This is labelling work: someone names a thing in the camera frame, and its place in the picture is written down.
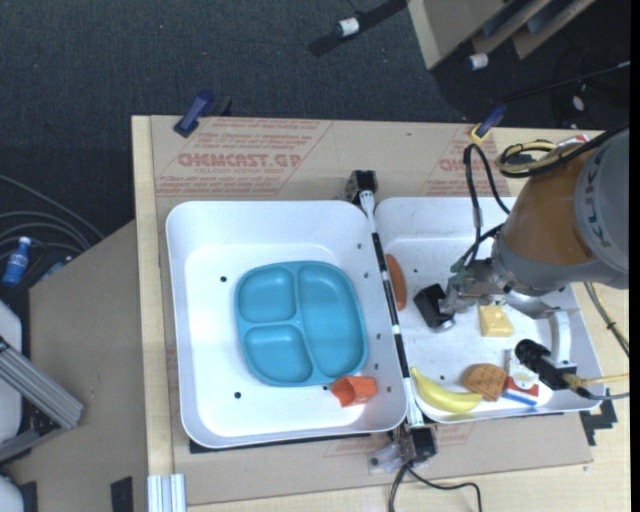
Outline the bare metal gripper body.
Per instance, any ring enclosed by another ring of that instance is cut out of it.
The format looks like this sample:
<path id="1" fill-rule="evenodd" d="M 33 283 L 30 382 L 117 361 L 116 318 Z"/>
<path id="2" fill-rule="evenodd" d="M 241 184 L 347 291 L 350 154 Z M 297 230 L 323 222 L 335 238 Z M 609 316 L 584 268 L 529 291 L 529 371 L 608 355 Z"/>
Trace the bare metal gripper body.
<path id="1" fill-rule="evenodd" d="M 532 319 L 549 317 L 559 306 L 543 299 L 547 291 L 540 291 L 507 271 L 497 259 L 473 260 L 460 264 L 448 279 L 445 290 L 445 313 L 454 315 L 474 305 L 507 304 Z"/>

